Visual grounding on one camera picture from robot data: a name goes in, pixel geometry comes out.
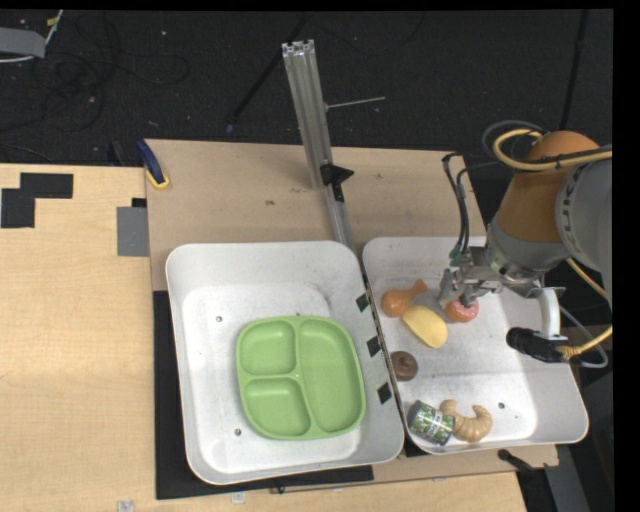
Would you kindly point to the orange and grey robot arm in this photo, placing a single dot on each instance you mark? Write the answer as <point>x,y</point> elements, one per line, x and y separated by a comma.
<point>530,210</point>

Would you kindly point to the brown cardboard board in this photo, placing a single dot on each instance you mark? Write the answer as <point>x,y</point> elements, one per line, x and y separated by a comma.
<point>240,200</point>

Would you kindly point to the black cylinder on white bracket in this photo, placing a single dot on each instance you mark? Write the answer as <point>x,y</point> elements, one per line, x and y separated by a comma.
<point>537,345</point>

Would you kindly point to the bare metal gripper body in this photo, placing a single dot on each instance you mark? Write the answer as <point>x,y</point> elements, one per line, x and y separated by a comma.
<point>492,277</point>

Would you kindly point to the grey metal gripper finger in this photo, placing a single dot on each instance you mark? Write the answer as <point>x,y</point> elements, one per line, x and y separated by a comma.
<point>444,292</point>
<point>468,299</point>

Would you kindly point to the green small can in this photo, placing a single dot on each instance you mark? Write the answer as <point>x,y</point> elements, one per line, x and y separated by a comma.
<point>430,423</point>

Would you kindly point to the brown toy doughnut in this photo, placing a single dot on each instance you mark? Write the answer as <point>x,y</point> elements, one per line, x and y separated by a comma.
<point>404,366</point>

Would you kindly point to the green divided plate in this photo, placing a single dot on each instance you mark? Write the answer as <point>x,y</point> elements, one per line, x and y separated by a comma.
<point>300,377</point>

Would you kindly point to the white plastic tray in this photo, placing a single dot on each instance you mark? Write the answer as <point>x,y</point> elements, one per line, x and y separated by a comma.
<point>280,270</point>
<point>480,370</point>

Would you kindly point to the thin black and white rod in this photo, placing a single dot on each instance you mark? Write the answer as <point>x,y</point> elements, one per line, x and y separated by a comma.
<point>376,321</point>

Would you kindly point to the orange toy chicken drumstick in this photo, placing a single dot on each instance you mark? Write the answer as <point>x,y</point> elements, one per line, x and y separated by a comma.
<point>397,301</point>

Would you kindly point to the tan toy croissant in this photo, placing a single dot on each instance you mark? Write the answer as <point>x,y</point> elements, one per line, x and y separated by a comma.
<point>472,425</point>

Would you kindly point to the pink toy doughnut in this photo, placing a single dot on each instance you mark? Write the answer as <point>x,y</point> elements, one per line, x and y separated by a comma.
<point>457,314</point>

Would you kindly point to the yellow toy potato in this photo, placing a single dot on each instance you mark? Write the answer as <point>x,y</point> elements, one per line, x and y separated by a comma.
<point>426,326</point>

